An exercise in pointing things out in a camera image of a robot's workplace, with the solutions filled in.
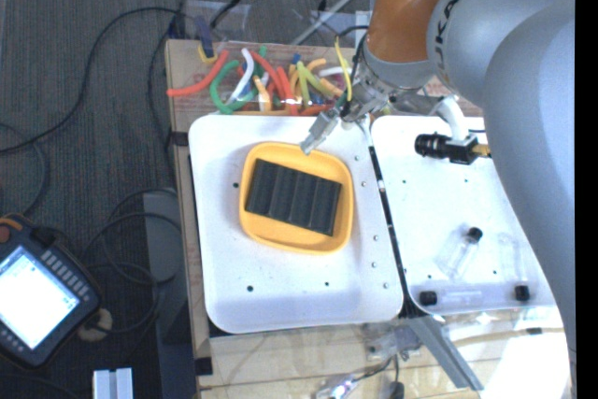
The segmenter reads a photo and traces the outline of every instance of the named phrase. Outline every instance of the screen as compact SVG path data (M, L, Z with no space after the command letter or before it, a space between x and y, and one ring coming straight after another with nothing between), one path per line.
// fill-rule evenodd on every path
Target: screen
M79 299L19 246L0 264L0 320L35 349Z

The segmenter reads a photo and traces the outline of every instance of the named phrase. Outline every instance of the button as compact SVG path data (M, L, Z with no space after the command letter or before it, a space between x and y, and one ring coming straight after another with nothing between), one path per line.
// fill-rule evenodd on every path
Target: button
M7 226L0 226L0 243L6 243L10 239L10 229Z

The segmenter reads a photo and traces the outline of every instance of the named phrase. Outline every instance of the gray carpet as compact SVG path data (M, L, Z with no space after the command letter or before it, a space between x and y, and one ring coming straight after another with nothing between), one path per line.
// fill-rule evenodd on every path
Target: gray carpet
M328 6L336 1L328 0ZM71 250L80 254L127 195L173 185L169 158L164 154L168 114L162 50L151 62L172 13L148 10L110 23L123 12L140 7L177 9L179 2L7 0L0 64L0 122L4 124L0 127L0 150L20 142L19 135L30 138L56 125L77 104L84 81L86 89L70 120L36 141L39 151L26 147L0 154L2 214L27 209L31 220L62 230ZM319 3L243 0L250 7L249 15L243 28L236 26L235 39L290 42L308 27L311 12ZM369 7L370 0L352 0L342 12L349 15ZM329 40L324 32L305 43L323 45ZM149 86L152 102L147 96ZM158 112L159 127L152 116L152 104ZM36 198L42 177L43 190L28 207ZM127 205L126 211L140 211L138 202ZM107 243L116 260L148 266L143 219L111 229ZM103 261L97 245L86 261ZM94 273L119 326L134 323L150 307L148 288L115 278L105 268ZM143 332L143 327L138 328L93 345L74 339L49 367L29 378L7 376L21 372L0 362L0 397L68 397L42 383L45 380L79 397L90 397L93 370L129 365L135 371L135 397L158 399L155 333L151 328L145 335Z

